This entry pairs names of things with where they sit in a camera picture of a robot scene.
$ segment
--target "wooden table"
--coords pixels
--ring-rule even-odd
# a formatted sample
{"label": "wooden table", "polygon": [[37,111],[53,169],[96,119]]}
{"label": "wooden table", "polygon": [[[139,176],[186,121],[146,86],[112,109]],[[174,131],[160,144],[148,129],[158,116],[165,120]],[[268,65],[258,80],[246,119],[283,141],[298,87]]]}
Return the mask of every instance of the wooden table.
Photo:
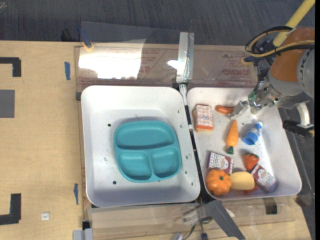
{"label": "wooden table", "polygon": [[[22,68],[21,77],[13,77],[12,65],[0,64],[0,90],[15,91],[14,118],[0,118],[0,215],[10,213],[11,194],[21,194],[21,220],[0,225],[0,240],[69,240],[73,230],[82,228],[75,72],[75,47],[80,45],[0,41],[0,56],[19,57]],[[70,80],[66,78],[65,62],[70,63]],[[252,222],[239,228],[247,239],[310,239],[301,208],[295,202],[290,207],[290,221],[259,225]],[[49,212],[49,220],[42,220],[44,212]],[[199,239],[199,229],[196,227],[189,239]],[[221,229],[206,232],[209,239],[226,239]],[[172,236],[138,239],[169,240]]]}

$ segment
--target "small milk carton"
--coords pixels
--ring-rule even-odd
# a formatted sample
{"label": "small milk carton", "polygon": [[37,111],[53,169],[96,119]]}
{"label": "small milk carton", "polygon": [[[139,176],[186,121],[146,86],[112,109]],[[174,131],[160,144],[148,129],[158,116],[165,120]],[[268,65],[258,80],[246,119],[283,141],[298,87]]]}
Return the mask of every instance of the small milk carton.
{"label": "small milk carton", "polygon": [[222,154],[211,152],[207,164],[208,169],[221,169],[227,174],[232,174],[234,160]]}
{"label": "small milk carton", "polygon": [[256,180],[256,184],[265,192],[269,192],[277,182],[276,178],[267,172],[259,163],[252,169],[251,175]]}

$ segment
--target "toy food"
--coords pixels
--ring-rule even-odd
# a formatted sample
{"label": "toy food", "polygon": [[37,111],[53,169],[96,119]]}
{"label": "toy food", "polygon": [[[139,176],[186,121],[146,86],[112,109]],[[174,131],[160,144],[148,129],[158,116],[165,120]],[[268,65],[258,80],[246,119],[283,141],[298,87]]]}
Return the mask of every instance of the toy food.
{"label": "toy food", "polygon": [[244,161],[244,167],[248,170],[251,171],[256,164],[259,162],[259,156],[257,156],[254,153],[245,153],[243,155],[243,161]]}
{"label": "toy food", "polygon": [[260,137],[260,130],[264,124],[262,122],[257,122],[254,126],[246,133],[243,138],[244,143],[248,145],[254,145],[258,138]]}
{"label": "toy food", "polygon": [[256,184],[265,192],[269,192],[277,182],[276,178],[267,172],[260,164],[257,164],[253,168],[251,175],[256,180]]}
{"label": "toy food", "polygon": [[222,105],[217,105],[215,107],[215,110],[221,114],[231,114],[234,110],[234,106],[222,106]]}
{"label": "toy food", "polygon": [[226,144],[229,146],[228,150],[226,151],[228,154],[233,155],[234,147],[238,144],[238,139],[239,133],[237,120],[233,120],[228,136],[226,137]]}
{"label": "toy food", "polygon": [[196,132],[212,132],[214,130],[214,116],[209,105],[197,104],[192,114]]}
{"label": "toy food", "polygon": [[230,175],[232,190],[252,190],[255,187],[254,177],[247,171],[237,171]]}
{"label": "toy food", "polygon": [[243,192],[244,192],[245,194],[249,194],[249,193],[251,193],[251,192],[257,191],[258,189],[259,189],[259,187],[258,187],[257,183],[255,183],[253,189],[244,190]]}
{"label": "toy food", "polygon": [[232,174],[234,168],[234,160],[222,154],[211,152],[209,155],[207,168],[208,169],[221,169],[227,174]]}
{"label": "toy food", "polygon": [[205,178],[207,188],[215,195],[227,194],[232,185],[230,177],[221,169],[212,169]]}

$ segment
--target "toy carrot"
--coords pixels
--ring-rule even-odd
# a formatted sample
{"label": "toy carrot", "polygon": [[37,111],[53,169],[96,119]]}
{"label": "toy carrot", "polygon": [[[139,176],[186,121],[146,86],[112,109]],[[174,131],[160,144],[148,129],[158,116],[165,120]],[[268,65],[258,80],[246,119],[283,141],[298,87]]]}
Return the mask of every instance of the toy carrot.
{"label": "toy carrot", "polygon": [[226,137],[226,144],[229,146],[228,150],[226,151],[228,154],[234,154],[234,147],[238,144],[238,139],[239,133],[237,120],[233,120],[228,136]]}
{"label": "toy carrot", "polygon": [[259,156],[246,152],[243,155],[244,167],[250,172],[259,162]]}

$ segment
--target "yellow pole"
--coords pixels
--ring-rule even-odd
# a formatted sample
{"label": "yellow pole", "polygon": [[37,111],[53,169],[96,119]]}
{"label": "yellow pole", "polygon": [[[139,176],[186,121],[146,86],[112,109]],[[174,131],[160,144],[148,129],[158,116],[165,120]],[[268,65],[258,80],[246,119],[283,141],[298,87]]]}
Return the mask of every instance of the yellow pole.
{"label": "yellow pole", "polygon": [[[304,0],[285,25],[291,28],[295,28],[315,3],[316,0]],[[285,32],[279,33],[273,40],[274,46],[279,47],[286,38],[287,36]]]}

